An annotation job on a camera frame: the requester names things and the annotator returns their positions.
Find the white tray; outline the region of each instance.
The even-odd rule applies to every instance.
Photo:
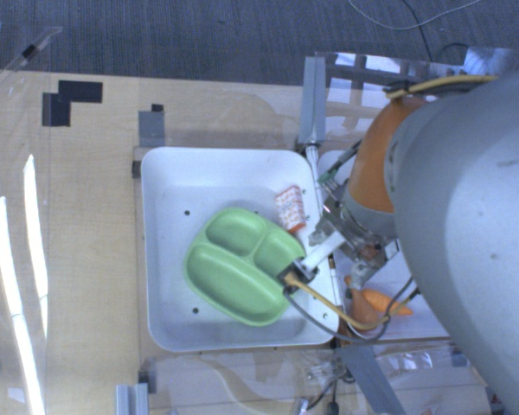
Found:
[[[164,349],[195,352],[229,348],[317,345],[331,336],[293,307],[272,325],[255,328],[235,321],[198,297],[183,277],[186,251],[202,226],[229,206],[247,208],[277,223],[275,196],[296,184],[304,190],[308,226],[297,237],[305,247],[319,219],[310,165],[288,150],[157,148],[142,161],[148,323]],[[335,297],[329,266],[311,283]],[[338,319],[303,292],[296,300],[336,330]]]

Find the orange carrot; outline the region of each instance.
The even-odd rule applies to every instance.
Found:
[[[349,315],[362,324],[372,324],[379,321],[376,310],[368,303],[358,289],[351,289],[352,307]]]
[[[371,304],[375,308],[375,310],[378,310],[379,312],[384,312],[390,302],[392,301],[392,298],[389,296],[383,294],[382,292],[379,292],[378,290],[373,289],[362,289],[362,295],[366,299],[366,301]],[[391,310],[394,310],[396,307],[398,307],[398,303],[394,303],[392,305]],[[412,315],[413,311],[409,309],[408,307],[403,307],[398,312],[398,315]]]

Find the yellow cable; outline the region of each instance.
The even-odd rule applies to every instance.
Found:
[[[315,297],[317,300],[319,300],[321,303],[323,303],[325,306],[327,306],[329,309],[331,309],[333,312],[335,312],[338,316],[340,316],[345,322],[348,322],[352,326],[354,326],[356,329],[359,330],[371,330],[379,327],[384,322],[388,321],[388,317],[384,316],[377,322],[372,322],[370,324],[366,324],[363,322],[357,322],[354,320],[351,316],[346,315],[344,312],[342,312],[340,309],[338,309],[335,304],[331,303],[327,298],[325,298],[323,295],[321,295],[316,290],[313,290],[310,286],[307,284],[302,283],[298,278],[296,277],[296,274],[293,272],[288,273],[285,278],[285,283],[287,283],[289,286],[296,286],[302,291],[310,294],[312,297]],[[388,314],[390,316],[396,315],[398,312],[400,312],[409,302],[411,301],[410,298],[406,298],[404,301],[400,302],[398,306],[396,306],[394,309],[392,309]]]
[[[426,89],[432,89],[438,86],[454,85],[456,83],[487,83],[496,78],[497,77],[494,75],[451,75],[449,77],[442,77],[440,79],[424,81],[423,83],[412,85],[407,90],[399,89],[398,91],[387,93],[387,99],[398,99],[410,93],[420,93]]]

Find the green divided plate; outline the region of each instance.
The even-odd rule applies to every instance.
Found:
[[[251,326],[276,322],[288,302],[277,275],[305,256],[287,231],[240,207],[223,209],[196,236],[184,259],[190,288]]]

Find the wire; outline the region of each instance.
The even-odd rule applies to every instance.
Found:
[[[313,409],[316,405],[319,404],[319,401],[321,401],[323,399],[323,397],[327,394],[327,392],[330,390],[331,387],[333,387],[335,385],[335,383],[338,381],[338,379],[341,378],[341,377],[336,377],[333,381],[331,381],[327,386],[325,386],[325,388],[323,389],[323,391],[321,391],[321,393],[319,393],[319,395],[317,396],[317,398],[315,398],[313,401],[311,401],[310,403],[308,403],[308,408],[306,409],[307,411],[310,411],[311,409]]]
[[[350,336],[346,336],[346,335],[343,335],[343,334],[339,334],[338,332],[335,332],[334,330],[328,328],[327,326],[325,326],[324,324],[320,323],[318,320],[316,320],[313,316],[311,316],[310,314],[308,314],[304,309],[302,309],[302,307],[296,303],[296,301],[294,301],[294,299],[291,297],[291,291],[292,291],[292,287],[290,285],[287,285],[284,289],[283,289],[283,295],[285,296],[286,300],[292,305],[294,306],[294,308],[296,308],[296,310],[302,314],[302,316],[304,318],[306,318],[309,322],[312,322],[313,324],[315,324],[316,326],[318,326],[320,329],[324,330],[325,332],[327,332],[328,334],[334,336],[335,338],[337,338],[337,340],[342,340],[342,341],[345,341],[345,342],[352,342],[352,343],[356,343],[356,344],[372,344],[374,342],[377,342],[378,340],[381,339],[381,337],[385,334],[385,332],[387,331],[387,327],[388,327],[388,324],[390,323],[390,318],[392,315],[394,315],[396,312],[400,311],[400,309],[396,308],[394,309],[394,311],[391,311],[390,309],[392,308],[392,306],[394,305],[394,303],[396,303],[396,301],[398,301],[398,299],[401,297],[401,295],[406,291],[406,289],[410,286],[410,284],[413,282],[413,277],[410,277],[407,282],[402,286],[402,288],[396,293],[396,295],[393,296],[392,300],[390,301],[390,303],[388,304],[387,306],[387,309],[385,311],[385,314],[384,314],[384,317],[383,318],[387,318],[387,320],[382,324],[382,328],[381,330],[379,331],[379,333],[375,336],[372,336],[370,338],[367,338],[366,336],[364,335],[359,335],[357,332],[355,332],[354,330],[354,333],[359,335],[360,338],[355,338],[355,337],[350,337]],[[420,294],[420,291],[419,291],[419,288],[415,288],[415,290],[409,294],[409,296],[406,298],[406,300],[404,300],[403,302],[401,303],[409,303],[411,300],[413,300],[415,298],[416,295]]]
[[[319,176],[317,179],[317,182],[319,184],[325,184],[327,182],[330,182],[338,172],[338,170],[355,154],[357,154],[357,151],[360,149],[360,145],[362,144],[362,140],[359,140],[352,144],[346,151],[342,153],[340,157],[337,158],[336,162],[328,168],[324,174]]]
[[[306,318],[309,322],[312,322],[313,324],[315,324],[318,328],[324,330],[325,332],[327,332],[329,335],[332,335],[334,336],[335,338],[337,338],[338,340],[342,340],[344,342],[353,342],[353,343],[357,343],[357,344],[368,344],[366,341],[362,340],[362,339],[359,339],[359,338],[352,338],[351,336],[346,336],[346,335],[342,335],[342,334],[339,334],[338,332],[335,332],[334,330],[328,328],[327,326],[325,326],[324,324],[320,323],[318,320],[316,320],[313,316],[311,316],[310,314],[308,314],[304,309],[302,309],[302,307],[300,307],[300,305],[298,303],[296,303],[296,301],[294,301],[294,299],[291,297],[291,286],[286,286],[284,289],[283,289],[283,295],[285,296],[285,298],[288,300],[288,302],[294,306],[294,308],[296,308],[296,310],[302,314],[302,316],[304,318]]]
[[[429,44],[428,42],[426,41],[426,37],[425,37],[425,32],[423,30],[423,26],[420,25],[420,20],[419,18],[417,17],[417,14],[415,13],[415,11],[413,10],[411,4],[409,4],[407,2],[407,0],[401,0],[406,6],[407,8],[409,9],[409,11],[412,13],[412,16],[413,18],[415,19],[415,21],[417,22],[417,24],[419,25],[418,28],[419,28],[419,33],[421,34],[421,38],[423,39],[423,43],[425,44],[425,50],[426,50],[426,55],[429,59],[430,62],[434,61],[433,60],[433,54],[431,54],[431,49],[429,48]]]
[[[495,80],[497,77],[493,75],[451,75],[449,77],[442,77],[440,79],[424,81],[417,85],[412,85],[404,89],[387,92],[387,99],[398,99],[411,93],[421,93],[429,89],[439,86],[456,85],[463,83],[487,83]]]
[[[380,320],[376,322],[372,322],[369,324],[363,323],[363,322],[357,322],[354,320],[351,316],[346,315],[344,312],[342,312],[339,308],[335,306],[335,304],[331,303],[327,298],[322,296],[319,292],[316,290],[313,290],[310,286],[307,284],[302,283],[295,273],[290,272],[285,275],[284,277],[285,283],[287,286],[294,286],[298,287],[299,289],[307,292],[311,296],[315,297],[317,300],[319,300],[321,303],[323,303],[325,306],[327,306],[329,309],[331,309],[333,312],[335,312],[338,316],[340,316],[345,322],[351,324],[352,326],[356,327],[360,330],[371,330],[379,327],[381,324],[390,321],[390,317],[396,315],[398,312],[400,312],[401,309],[403,309],[410,301],[410,298],[406,298],[404,301],[400,302],[398,306],[396,306],[393,310],[389,311],[387,314],[385,314]]]
[[[394,306],[394,303],[396,303],[396,302],[398,301],[398,299],[399,299],[399,298],[401,297],[401,295],[406,291],[406,289],[411,285],[412,282],[413,282],[413,277],[410,277],[410,278],[406,281],[406,283],[401,287],[401,289],[398,290],[398,292],[397,292],[397,293],[392,297],[392,300],[390,300],[390,303],[388,303],[388,306],[387,306],[387,308],[386,308],[385,311],[384,311],[384,315],[385,315],[385,316],[386,316],[386,315],[388,315],[388,316],[390,315],[390,310],[392,309],[392,306]],[[357,331],[356,328],[354,328],[354,326],[352,326],[351,324],[350,324],[349,328],[350,328],[350,330],[351,330],[354,334],[356,334],[357,336],[359,336],[359,337],[360,337],[361,339],[363,339],[364,341],[366,341],[366,342],[372,342],[372,341],[376,341],[376,340],[380,339],[380,338],[384,335],[384,333],[387,331],[387,326],[388,326],[389,323],[390,323],[390,320],[388,320],[388,321],[385,323],[384,327],[382,328],[382,331],[381,331],[379,334],[377,334],[377,335],[375,335],[375,337],[371,337],[371,338],[365,336],[364,334],[361,334],[361,333],[360,333],[359,331]]]
[[[356,12],[359,12],[362,16],[364,16],[370,22],[376,24],[377,26],[380,26],[380,27],[386,28],[386,29],[392,29],[393,31],[408,31],[410,29],[416,29],[416,28],[418,28],[420,26],[425,26],[426,24],[428,24],[430,22],[434,22],[435,20],[439,19],[440,17],[447,16],[448,14],[451,14],[452,12],[455,12],[455,11],[458,11],[458,10],[464,10],[465,8],[469,8],[470,6],[473,6],[474,4],[480,3],[482,1],[483,0],[474,0],[472,2],[469,2],[469,3],[466,3],[466,4],[462,4],[461,6],[458,6],[457,8],[451,8],[449,10],[445,10],[444,12],[441,12],[441,13],[437,14],[436,16],[428,18],[428,19],[426,19],[423,22],[417,22],[416,24],[413,24],[411,26],[403,26],[403,27],[395,27],[395,26],[387,25],[385,23],[381,23],[378,20],[375,20],[373,17],[368,16],[362,10],[360,10],[357,6],[354,5],[352,0],[348,0],[348,3],[349,3],[349,5],[352,8],[354,8],[354,10],[356,10]]]
[[[467,43],[462,43],[461,41],[454,41],[454,42],[448,43],[447,45],[440,48],[440,51],[438,51],[436,53],[436,57],[434,57],[434,60],[438,63],[440,60],[440,57],[442,56],[442,53],[444,51],[446,51],[448,48],[452,48],[452,47],[460,47],[460,48],[469,49],[469,45]]]
[[[339,407],[336,402],[336,385],[338,380],[335,380],[335,385],[332,388],[332,401],[327,405],[327,415],[338,415]]]

